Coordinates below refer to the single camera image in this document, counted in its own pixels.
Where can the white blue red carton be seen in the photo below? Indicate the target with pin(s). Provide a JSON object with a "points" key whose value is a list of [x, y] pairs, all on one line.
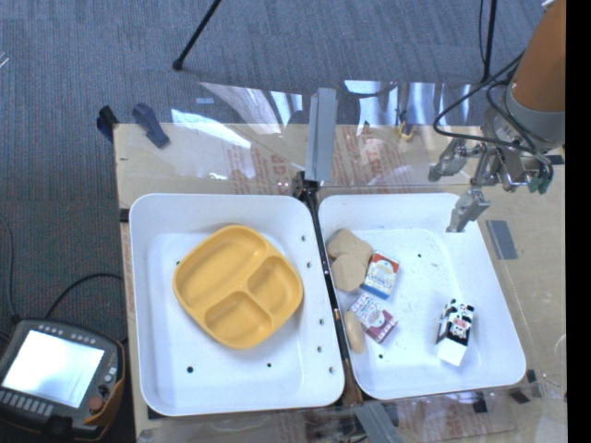
{"points": [[381, 275]]}

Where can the tan bread slice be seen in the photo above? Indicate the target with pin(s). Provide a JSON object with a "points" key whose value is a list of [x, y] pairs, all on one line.
{"points": [[351, 243], [348, 272]]}

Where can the black tripod leg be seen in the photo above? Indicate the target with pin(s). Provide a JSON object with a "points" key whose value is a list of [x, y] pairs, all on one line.
{"points": [[203, 23]]}

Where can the black stand pole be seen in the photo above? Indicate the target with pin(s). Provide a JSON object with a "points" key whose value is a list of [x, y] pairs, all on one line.
{"points": [[490, 30]]}

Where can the yellow divided plate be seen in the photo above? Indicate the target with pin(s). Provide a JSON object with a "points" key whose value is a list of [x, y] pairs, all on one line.
{"points": [[237, 286]]}

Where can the brown cardboard board red print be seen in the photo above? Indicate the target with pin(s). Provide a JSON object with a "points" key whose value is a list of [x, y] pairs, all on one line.
{"points": [[194, 169]]}

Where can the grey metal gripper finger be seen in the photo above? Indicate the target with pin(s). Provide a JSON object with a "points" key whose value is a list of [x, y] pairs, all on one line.
{"points": [[450, 159], [467, 208]]}

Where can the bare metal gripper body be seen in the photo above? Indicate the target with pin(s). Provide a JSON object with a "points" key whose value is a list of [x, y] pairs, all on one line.
{"points": [[510, 162]]}

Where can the tan oval biscuit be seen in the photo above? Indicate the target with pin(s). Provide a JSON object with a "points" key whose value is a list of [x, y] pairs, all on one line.
{"points": [[355, 332]]}

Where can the white plastic tray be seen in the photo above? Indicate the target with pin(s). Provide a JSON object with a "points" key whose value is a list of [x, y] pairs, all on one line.
{"points": [[415, 358], [231, 376]]}

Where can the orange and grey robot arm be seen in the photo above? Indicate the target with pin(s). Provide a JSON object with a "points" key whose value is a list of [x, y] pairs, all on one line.
{"points": [[540, 63]]}

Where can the dark red white carton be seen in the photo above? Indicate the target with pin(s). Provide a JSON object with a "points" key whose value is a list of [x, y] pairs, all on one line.
{"points": [[375, 319]]}

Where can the black white cow-print carton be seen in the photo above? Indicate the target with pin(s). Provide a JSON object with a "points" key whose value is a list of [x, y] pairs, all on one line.
{"points": [[456, 332]]}

